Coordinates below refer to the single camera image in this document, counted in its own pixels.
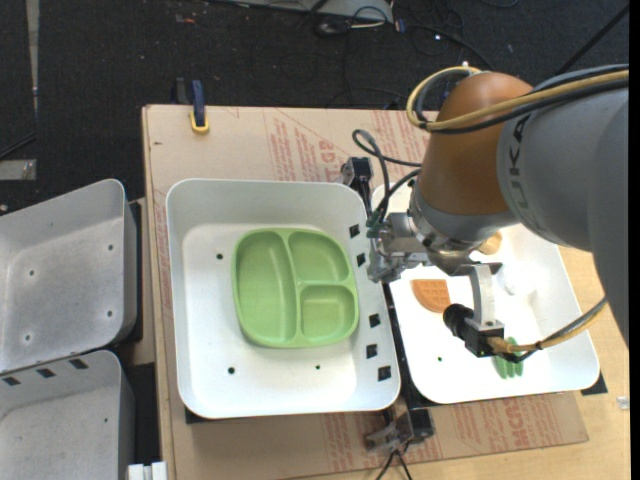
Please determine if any beige toy bread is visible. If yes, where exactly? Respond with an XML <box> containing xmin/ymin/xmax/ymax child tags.
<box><xmin>478</xmin><ymin>229</ymin><xmax>504</xmax><ymax>256</ymax></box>

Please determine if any green pea pod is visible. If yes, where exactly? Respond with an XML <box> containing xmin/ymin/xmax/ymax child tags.
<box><xmin>491</xmin><ymin>336</ymin><xmax>526</xmax><ymax>381</ymax></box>

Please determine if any green divided plate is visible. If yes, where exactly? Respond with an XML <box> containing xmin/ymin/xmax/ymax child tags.
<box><xmin>230</xmin><ymin>227</ymin><xmax>361</xmax><ymax>349</ymax></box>

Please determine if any black cylinder on white bracket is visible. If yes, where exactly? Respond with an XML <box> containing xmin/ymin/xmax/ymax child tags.
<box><xmin>442</xmin><ymin>262</ymin><xmax>507</xmax><ymax>360</ymax></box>

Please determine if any white plastic tray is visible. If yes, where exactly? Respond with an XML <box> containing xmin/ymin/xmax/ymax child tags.
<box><xmin>370</xmin><ymin>182</ymin><xmax>601</xmax><ymax>405</ymax></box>
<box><xmin>164</xmin><ymin>177</ymin><xmax>402</xmax><ymax>420</ymax></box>

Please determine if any orange waffle biscuit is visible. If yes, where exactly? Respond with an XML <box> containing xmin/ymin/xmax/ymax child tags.
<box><xmin>410</xmin><ymin>278</ymin><xmax>453</xmax><ymax>315</ymax></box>

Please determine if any brown cardboard board red print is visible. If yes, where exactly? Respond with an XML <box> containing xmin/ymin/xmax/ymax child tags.
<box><xmin>151</xmin><ymin>106</ymin><xmax>590</xmax><ymax>465</ymax></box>

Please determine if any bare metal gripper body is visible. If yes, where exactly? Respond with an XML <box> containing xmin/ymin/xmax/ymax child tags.
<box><xmin>367</xmin><ymin>211</ymin><xmax>454</xmax><ymax>284</ymax></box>

